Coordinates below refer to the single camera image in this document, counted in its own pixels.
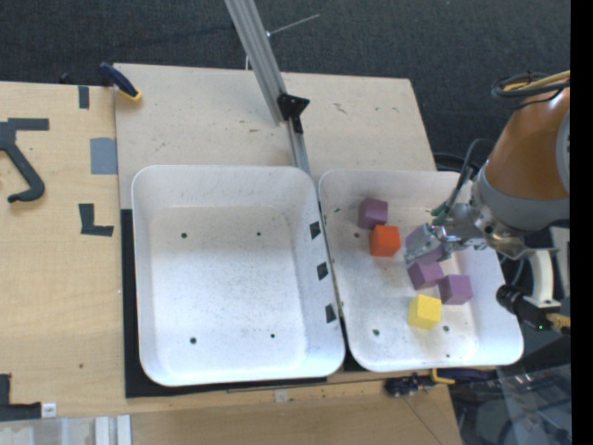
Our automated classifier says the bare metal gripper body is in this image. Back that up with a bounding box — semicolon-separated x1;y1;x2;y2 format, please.
430;200;528;260

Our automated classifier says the purple cube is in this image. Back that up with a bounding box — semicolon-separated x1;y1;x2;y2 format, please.
437;273;474;306
357;196;389;231
404;227;448;266
407;260;447;292

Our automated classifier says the orange cube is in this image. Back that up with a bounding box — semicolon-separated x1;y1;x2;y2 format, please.
368;223;402;259

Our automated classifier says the yellow cube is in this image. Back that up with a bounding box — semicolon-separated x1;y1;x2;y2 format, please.
407;293;443;331

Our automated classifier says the white plastic tray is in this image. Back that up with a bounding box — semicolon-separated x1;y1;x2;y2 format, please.
318;169;526;374
131;164;347;388

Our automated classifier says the black cylinder on white bracket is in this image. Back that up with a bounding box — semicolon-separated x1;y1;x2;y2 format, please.
495;247;564;333

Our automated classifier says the black block with thin wires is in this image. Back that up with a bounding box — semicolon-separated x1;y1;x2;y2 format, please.
384;373;437;399

